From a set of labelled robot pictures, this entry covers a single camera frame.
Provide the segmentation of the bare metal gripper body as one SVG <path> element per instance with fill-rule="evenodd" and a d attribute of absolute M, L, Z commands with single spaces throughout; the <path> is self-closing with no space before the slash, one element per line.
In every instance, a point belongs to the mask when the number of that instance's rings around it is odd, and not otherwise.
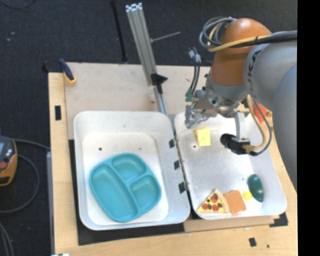
<path fill-rule="evenodd" d="M 190 116 L 210 118 L 220 115 L 234 118 L 241 101 L 241 90 L 235 87 L 209 88 L 196 90 L 191 98 Z"/>

